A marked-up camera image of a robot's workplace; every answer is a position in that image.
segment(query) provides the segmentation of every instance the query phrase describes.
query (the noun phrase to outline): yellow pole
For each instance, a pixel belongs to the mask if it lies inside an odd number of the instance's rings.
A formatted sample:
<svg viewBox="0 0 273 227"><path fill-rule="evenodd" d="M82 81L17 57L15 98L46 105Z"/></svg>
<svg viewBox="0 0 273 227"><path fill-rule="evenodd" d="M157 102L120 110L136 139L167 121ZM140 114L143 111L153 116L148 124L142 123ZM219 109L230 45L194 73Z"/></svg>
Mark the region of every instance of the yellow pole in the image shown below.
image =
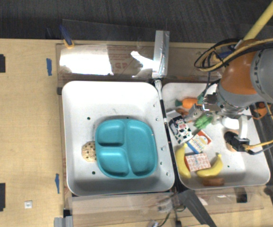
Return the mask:
<svg viewBox="0 0 273 227"><path fill-rule="evenodd" d="M273 16L273 1L266 8L266 10L260 16L260 18L256 21L256 23L253 25L250 31L246 34L246 36L244 37L244 40L254 39L272 16Z"/></svg>

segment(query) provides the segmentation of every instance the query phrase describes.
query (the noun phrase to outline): yellow banana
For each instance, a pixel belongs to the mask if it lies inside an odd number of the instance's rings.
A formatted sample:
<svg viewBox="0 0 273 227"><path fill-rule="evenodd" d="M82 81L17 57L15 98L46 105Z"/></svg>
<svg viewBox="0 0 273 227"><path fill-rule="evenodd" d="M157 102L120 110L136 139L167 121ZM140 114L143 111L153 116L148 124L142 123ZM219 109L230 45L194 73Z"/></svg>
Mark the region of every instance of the yellow banana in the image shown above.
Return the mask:
<svg viewBox="0 0 273 227"><path fill-rule="evenodd" d="M213 177L217 176L219 172L222 170L223 163L222 163L222 155L218 154L215 163L212 167L208 169L202 169L196 172L199 177Z"/></svg>
<svg viewBox="0 0 273 227"><path fill-rule="evenodd" d="M175 152L175 159L176 165L178 167L178 171L181 177L183 178L191 178L191 174L185 164L185 148L187 144L185 143L182 147L176 150Z"/></svg>

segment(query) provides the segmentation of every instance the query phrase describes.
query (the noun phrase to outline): yellow cable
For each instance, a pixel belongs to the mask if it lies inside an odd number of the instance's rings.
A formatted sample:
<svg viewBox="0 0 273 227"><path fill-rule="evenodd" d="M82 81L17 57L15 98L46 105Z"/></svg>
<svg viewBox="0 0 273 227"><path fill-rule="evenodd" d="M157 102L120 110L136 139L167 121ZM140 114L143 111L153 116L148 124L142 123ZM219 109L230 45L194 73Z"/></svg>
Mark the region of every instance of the yellow cable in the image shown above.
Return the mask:
<svg viewBox="0 0 273 227"><path fill-rule="evenodd" d="M270 112L270 107L268 104L265 104L265 106L268 108L268 112ZM259 143L259 144L256 144L256 145L247 145L247 144L243 144L243 146L245 147L246 151L248 150L251 150L253 148L256 148L256 147L259 147L259 146L265 146L265 145L268 145L268 144L272 144L273 143L273 140L269 140L267 142L264 142L264 143Z"/></svg>
<svg viewBox="0 0 273 227"><path fill-rule="evenodd" d="M259 17L243 40L254 39L273 16L273 1Z"/></svg>
<svg viewBox="0 0 273 227"><path fill-rule="evenodd" d="M259 40L259 41L255 41L255 42L252 42L246 46L243 46L241 47L240 49L236 50L235 52L231 53L230 55L228 55L225 59L223 59L221 62L209 67L209 68L199 68L201 71L206 71L206 72L209 72L209 71L212 71L212 70L215 70L217 69L218 67L222 66L226 61L228 61L230 58L234 57L235 55L239 54L240 52L243 52L251 47L254 47L254 46L257 46L257 45L261 45L261 44L265 44L267 42L273 42L273 38L271 39L265 39L265 40ZM207 58L207 56L205 57L202 57L201 60L199 62L203 62L205 58Z"/></svg>

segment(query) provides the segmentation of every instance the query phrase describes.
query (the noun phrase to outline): red and white box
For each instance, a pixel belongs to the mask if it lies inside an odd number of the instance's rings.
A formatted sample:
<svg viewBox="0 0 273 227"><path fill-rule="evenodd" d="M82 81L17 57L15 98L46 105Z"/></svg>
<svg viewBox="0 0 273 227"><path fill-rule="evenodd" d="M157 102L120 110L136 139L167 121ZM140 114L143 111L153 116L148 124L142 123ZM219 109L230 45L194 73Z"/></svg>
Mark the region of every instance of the red and white box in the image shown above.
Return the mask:
<svg viewBox="0 0 273 227"><path fill-rule="evenodd" d="M185 156L185 164L190 172L211 167L209 158L206 153Z"/></svg>

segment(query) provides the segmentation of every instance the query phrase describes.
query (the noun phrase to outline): wooden surface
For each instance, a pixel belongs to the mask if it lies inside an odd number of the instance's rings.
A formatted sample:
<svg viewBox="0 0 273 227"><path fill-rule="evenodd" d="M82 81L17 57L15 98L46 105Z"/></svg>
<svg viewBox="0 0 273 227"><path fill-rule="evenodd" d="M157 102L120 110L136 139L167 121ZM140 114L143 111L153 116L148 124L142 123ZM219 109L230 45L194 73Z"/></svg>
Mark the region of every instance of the wooden surface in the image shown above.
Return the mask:
<svg viewBox="0 0 273 227"><path fill-rule="evenodd" d="M52 227L54 218L62 216L63 171L56 93L58 43L0 39L0 53L6 56L6 73L0 73L0 183L6 183L6 207L0 212L0 227ZM52 76L48 76L46 58L52 60ZM60 176L59 194L56 174ZM24 202L29 200L33 208L25 209ZM219 227L273 227L271 200L263 195L262 202L261 210L211 216ZM194 217L182 218L182 222L184 226L199 224ZM147 222L113 225L124 226L145 227ZM164 226L174 226L174 221Z"/></svg>

